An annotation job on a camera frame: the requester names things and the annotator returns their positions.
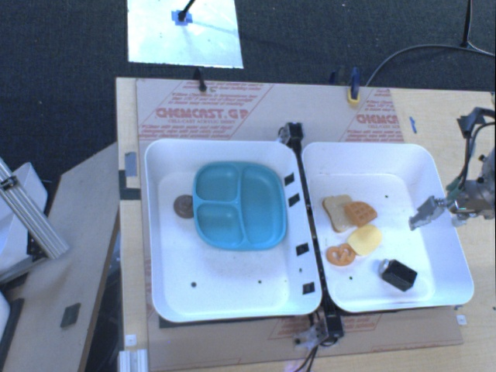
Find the blue clamp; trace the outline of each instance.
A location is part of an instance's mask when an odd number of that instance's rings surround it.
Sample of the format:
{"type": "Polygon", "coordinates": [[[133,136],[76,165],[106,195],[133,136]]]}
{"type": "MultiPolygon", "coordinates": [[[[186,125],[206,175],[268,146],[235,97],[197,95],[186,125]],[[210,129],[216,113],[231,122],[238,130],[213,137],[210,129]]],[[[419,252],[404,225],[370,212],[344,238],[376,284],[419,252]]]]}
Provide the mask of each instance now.
{"type": "Polygon", "coordinates": [[[360,72],[357,67],[351,71],[350,88],[348,89],[348,102],[355,105],[360,102],[360,72]]]}
{"type": "Polygon", "coordinates": [[[417,127],[415,127],[415,120],[410,116],[410,124],[412,124],[413,133],[417,133],[417,127]]]}
{"type": "Polygon", "coordinates": [[[184,18],[184,21],[181,21],[179,19],[179,13],[182,12],[182,10],[178,9],[176,11],[173,11],[171,13],[172,20],[174,23],[178,26],[188,26],[188,23],[193,23],[193,17],[189,12],[186,12],[186,17],[184,18]]]}

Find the label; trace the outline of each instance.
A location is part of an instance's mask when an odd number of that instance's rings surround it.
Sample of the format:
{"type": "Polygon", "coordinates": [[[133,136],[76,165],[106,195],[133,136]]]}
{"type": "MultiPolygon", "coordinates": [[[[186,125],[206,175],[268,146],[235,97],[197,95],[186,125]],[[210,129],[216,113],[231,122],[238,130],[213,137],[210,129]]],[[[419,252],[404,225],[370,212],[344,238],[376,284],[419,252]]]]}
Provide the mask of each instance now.
{"type": "Polygon", "coordinates": [[[292,317],[278,319],[277,324],[269,336],[269,340],[291,338],[298,333],[306,331],[310,326],[308,317],[292,317]]]}
{"type": "Polygon", "coordinates": [[[140,140],[229,140],[272,88],[271,84],[182,81],[139,124],[140,140]]]}
{"type": "Polygon", "coordinates": [[[356,315],[343,317],[345,332],[374,331],[381,319],[381,314],[356,315]]]}

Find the metal bracket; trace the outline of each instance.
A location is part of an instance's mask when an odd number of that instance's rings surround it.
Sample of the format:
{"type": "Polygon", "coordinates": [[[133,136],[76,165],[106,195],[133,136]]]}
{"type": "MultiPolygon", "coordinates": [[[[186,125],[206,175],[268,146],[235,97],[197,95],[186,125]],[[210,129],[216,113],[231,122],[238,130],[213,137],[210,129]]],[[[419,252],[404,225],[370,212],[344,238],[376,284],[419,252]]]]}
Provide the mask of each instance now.
{"type": "Polygon", "coordinates": [[[308,192],[308,185],[305,175],[305,168],[303,167],[303,159],[301,158],[301,140],[303,140],[303,126],[300,122],[289,122],[279,130],[279,140],[287,147],[293,150],[298,162],[298,171],[301,178],[301,188],[303,189],[303,196],[307,209],[308,224],[310,225],[310,232],[312,233],[313,247],[315,251],[315,260],[319,271],[320,284],[322,287],[322,307],[324,308],[324,319],[326,332],[329,337],[333,339],[344,336],[343,322],[339,315],[336,305],[332,301],[327,288],[326,275],[324,273],[324,266],[320,255],[319,240],[317,238],[317,230],[315,228],[315,221],[313,219],[312,204],[310,202],[310,194],[308,192]]]}
{"type": "Polygon", "coordinates": [[[321,319],[316,324],[312,325],[306,331],[293,336],[294,345],[296,347],[304,347],[311,350],[324,342],[329,337],[327,332],[326,321],[321,319]]]}
{"type": "Polygon", "coordinates": [[[147,372],[148,353],[145,349],[119,352],[119,372],[147,372]]]}
{"type": "Polygon", "coordinates": [[[170,17],[176,25],[188,26],[188,23],[193,23],[193,17],[191,16],[190,12],[187,12],[182,20],[180,18],[181,13],[182,11],[179,9],[170,13],[170,17]]]}
{"type": "Polygon", "coordinates": [[[7,177],[4,181],[0,182],[0,188],[3,191],[7,191],[10,188],[15,187],[19,181],[17,180],[17,177],[15,175],[12,175],[11,177],[7,177]]]}
{"type": "Polygon", "coordinates": [[[439,216],[446,209],[446,200],[444,198],[435,198],[433,195],[427,198],[425,202],[417,208],[417,214],[411,216],[408,220],[410,230],[415,230],[419,226],[427,225],[439,216]]]}

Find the black tape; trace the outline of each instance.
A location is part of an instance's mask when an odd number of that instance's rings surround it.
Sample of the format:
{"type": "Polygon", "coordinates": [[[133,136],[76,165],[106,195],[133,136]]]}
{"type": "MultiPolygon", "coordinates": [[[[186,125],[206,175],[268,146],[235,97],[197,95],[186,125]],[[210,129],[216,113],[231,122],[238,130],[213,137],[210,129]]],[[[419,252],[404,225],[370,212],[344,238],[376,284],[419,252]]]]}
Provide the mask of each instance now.
{"type": "Polygon", "coordinates": [[[75,303],[72,306],[67,306],[64,310],[64,315],[62,316],[62,321],[60,322],[60,327],[65,328],[66,326],[71,326],[76,323],[79,316],[79,308],[81,303],[75,303]]]}
{"type": "Polygon", "coordinates": [[[310,247],[308,246],[308,243],[298,245],[296,247],[296,255],[300,256],[303,253],[307,253],[310,250],[310,247]]]}
{"type": "Polygon", "coordinates": [[[312,292],[315,292],[315,283],[310,282],[308,284],[303,284],[303,294],[311,294],[312,292]]]}
{"type": "Polygon", "coordinates": [[[295,180],[295,174],[288,175],[287,177],[284,178],[284,186],[288,186],[289,184],[293,183],[295,180]]]}
{"type": "Polygon", "coordinates": [[[141,189],[127,187],[124,170],[119,170],[119,193],[121,200],[141,200],[141,189]]]}
{"type": "Polygon", "coordinates": [[[300,194],[296,193],[294,196],[290,197],[288,199],[289,206],[292,207],[295,205],[297,202],[300,201],[300,194]]]}
{"type": "Polygon", "coordinates": [[[18,298],[10,304],[9,319],[0,342],[0,370],[3,370],[7,355],[9,354],[10,345],[16,333],[16,326],[21,316],[22,307],[24,306],[24,299],[18,298]]]}

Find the toy bread slice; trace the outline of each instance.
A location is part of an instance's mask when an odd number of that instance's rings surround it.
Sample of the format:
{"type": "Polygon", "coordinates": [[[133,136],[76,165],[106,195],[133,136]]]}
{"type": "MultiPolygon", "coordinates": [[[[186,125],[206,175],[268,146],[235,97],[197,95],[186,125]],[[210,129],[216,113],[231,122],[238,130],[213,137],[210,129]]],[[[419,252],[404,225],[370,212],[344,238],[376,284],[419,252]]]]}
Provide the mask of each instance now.
{"type": "Polygon", "coordinates": [[[365,257],[372,253],[382,241],[381,231],[374,225],[365,225],[356,229],[348,237],[348,244],[356,254],[365,257]]]}
{"type": "Polygon", "coordinates": [[[349,195],[338,195],[324,198],[322,205],[329,215],[332,227],[338,233],[342,233],[353,227],[353,223],[348,219],[343,206],[351,202],[349,195]]]}
{"type": "Polygon", "coordinates": [[[363,201],[350,202],[344,205],[343,208],[350,221],[358,227],[366,225],[377,218],[376,210],[363,201]]]}

